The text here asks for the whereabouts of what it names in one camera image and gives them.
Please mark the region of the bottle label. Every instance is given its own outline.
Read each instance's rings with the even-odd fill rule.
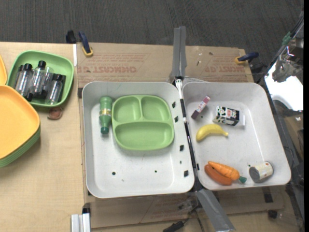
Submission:
[[[102,115],[108,115],[109,117],[111,117],[112,116],[111,109],[108,109],[108,108],[101,109],[100,113],[99,113],[99,116],[102,116]]]

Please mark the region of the table top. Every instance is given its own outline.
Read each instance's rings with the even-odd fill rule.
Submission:
[[[0,55],[9,72],[15,58],[23,51],[39,50],[63,56],[76,62],[74,45],[53,43],[0,43]],[[41,136],[35,145],[11,164],[0,168],[0,226],[4,231],[70,231],[70,216],[81,214],[87,200],[83,168],[83,125],[81,123],[81,99],[78,97],[78,71],[67,101],[63,104],[63,116],[59,120],[47,118],[49,109],[35,108],[41,120]],[[273,196],[278,207],[282,205],[292,212],[292,204],[284,187],[275,187]],[[237,205],[228,202],[225,209],[237,231],[298,231],[296,227],[282,227],[267,218],[265,210],[243,207],[243,213],[235,212]],[[100,207],[95,207],[93,224],[98,224]],[[213,231],[207,217],[201,216],[205,231]],[[162,231],[171,221],[144,223],[121,227],[94,228],[93,231]],[[183,231],[202,231],[196,218],[190,219]]]

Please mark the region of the tin can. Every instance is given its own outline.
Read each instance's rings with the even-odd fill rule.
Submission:
[[[266,181],[273,173],[274,169],[268,161],[261,162],[249,169],[249,175],[255,183]]]

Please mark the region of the can label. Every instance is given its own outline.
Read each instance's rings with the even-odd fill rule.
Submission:
[[[260,183],[265,180],[265,178],[271,176],[274,170],[268,161],[264,161],[256,166],[252,166],[249,169],[249,175],[252,180],[256,183]]]
[[[107,109],[107,108],[101,109],[100,113],[99,113],[99,116],[102,116],[102,115],[108,115],[109,117],[111,117],[112,116],[111,109]]]

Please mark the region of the toy carrot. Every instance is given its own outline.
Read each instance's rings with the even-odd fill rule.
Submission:
[[[233,167],[213,161],[209,161],[208,164],[215,170],[217,170],[220,174],[224,175],[225,177],[231,178],[232,180],[239,179],[241,183],[245,183],[247,180],[247,178],[240,176],[238,170]]]
[[[213,179],[214,181],[218,182],[221,185],[230,186],[232,184],[232,179],[223,176],[215,169],[213,169],[209,164],[205,165],[204,167],[206,174]]]

